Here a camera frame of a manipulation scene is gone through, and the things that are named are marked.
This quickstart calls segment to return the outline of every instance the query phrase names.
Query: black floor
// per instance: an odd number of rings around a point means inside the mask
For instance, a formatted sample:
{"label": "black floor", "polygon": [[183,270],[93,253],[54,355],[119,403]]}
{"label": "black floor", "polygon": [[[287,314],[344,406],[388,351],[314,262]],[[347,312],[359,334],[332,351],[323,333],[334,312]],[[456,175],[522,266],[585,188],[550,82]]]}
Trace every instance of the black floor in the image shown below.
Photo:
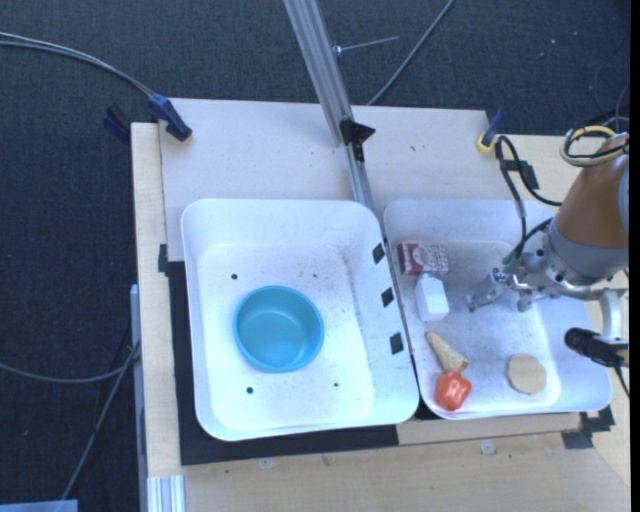
{"label": "black floor", "polygon": [[[367,103],[445,0],[323,0],[352,104]],[[505,113],[506,133],[559,135],[620,114],[628,129],[631,0],[454,2],[378,104]],[[0,31],[94,55],[167,96],[315,102],[280,1],[0,3]],[[116,351],[136,281],[129,148],[102,117],[144,96],[85,63],[0,46],[0,362],[91,376]],[[110,384],[0,370],[0,504],[58,499]],[[128,376],[71,496],[82,511],[138,504]]]}

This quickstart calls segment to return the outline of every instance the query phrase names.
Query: wooden table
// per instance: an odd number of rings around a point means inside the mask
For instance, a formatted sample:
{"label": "wooden table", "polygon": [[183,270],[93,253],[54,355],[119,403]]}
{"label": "wooden table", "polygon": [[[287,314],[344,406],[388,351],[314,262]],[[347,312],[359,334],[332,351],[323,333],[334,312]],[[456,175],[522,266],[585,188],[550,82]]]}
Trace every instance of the wooden table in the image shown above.
{"label": "wooden table", "polygon": [[[521,158],[534,166],[542,193],[562,197],[575,170],[557,157],[561,138],[510,138]],[[397,426],[399,447],[182,466],[169,289],[166,276],[158,272],[158,249],[166,242],[158,127],[134,124],[132,147],[143,477],[149,487],[158,479],[183,475],[190,512],[630,510],[629,402],[613,373],[611,408],[617,425],[594,435],[595,449],[565,448],[560,432],[579,428],[579,415],[571,413],[411,420]],[[614,285],[627,285],[624,276],[616,279]],[[627,315],[628,296],[623,310]],[[599,313],[593,308],[590,313],[597,328]],[[628,337],[628,320],[625,328]]]}

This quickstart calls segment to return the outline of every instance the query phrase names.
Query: toy tomato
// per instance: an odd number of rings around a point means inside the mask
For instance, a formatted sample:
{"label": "toy tomato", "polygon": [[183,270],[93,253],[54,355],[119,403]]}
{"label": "toy tomato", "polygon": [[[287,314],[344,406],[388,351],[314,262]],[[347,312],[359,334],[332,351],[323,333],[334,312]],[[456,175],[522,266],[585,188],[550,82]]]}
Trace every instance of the toy tomato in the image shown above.
{"label": "toy tomato", "polygon": [[471,382],[454,371],[448,371],[438,377],[435,402],[448,411],[455,411],[471,393]]}

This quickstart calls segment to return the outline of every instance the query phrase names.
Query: wooden disc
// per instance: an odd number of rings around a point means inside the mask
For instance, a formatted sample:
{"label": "wooden disc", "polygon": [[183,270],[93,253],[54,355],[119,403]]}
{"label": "wooden disc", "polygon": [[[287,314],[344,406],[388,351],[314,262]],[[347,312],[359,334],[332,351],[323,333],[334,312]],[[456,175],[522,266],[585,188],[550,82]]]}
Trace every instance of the wooden disc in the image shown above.
{"label": "wooden disc", "polygon": [[530,354],[516,354],[509,361],[509,382],[516,391],[533,395],[542,391],[547,382],[544,366]]}

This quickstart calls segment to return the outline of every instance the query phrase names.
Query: bowl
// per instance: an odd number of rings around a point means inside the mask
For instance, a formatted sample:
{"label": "bowl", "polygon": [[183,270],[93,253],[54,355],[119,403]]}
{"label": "bowl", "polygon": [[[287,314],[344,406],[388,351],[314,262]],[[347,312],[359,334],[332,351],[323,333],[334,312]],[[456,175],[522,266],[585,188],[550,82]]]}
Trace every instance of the bowl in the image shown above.
{"label": "bowl", "polygon": [[238,304],[233,336],[240,352],[255,367],[272,373],[292,372],[320,352],[324,323],[318,308],[299,291],[264,286]]}

